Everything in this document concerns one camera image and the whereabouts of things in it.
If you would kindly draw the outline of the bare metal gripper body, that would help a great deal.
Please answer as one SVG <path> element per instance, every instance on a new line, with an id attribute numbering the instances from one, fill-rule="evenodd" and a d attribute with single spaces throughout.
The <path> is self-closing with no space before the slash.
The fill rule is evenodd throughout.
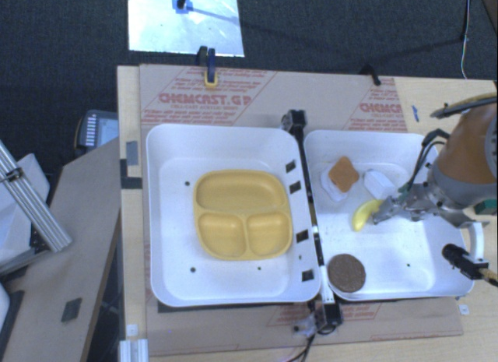
<path id="1" fill-rule="evenodd" d="M 489 199 L 489 185 L 476 185 L 465 182 L 449 182 L 441 185 L 424 182 L 413 185 L 408 192 L 398 197 L 402 210 L 409 213 L 412 220 L 424 220 L 438 216 L 452 226 L 464 228 L 474 220 L 464 210 Z"/>

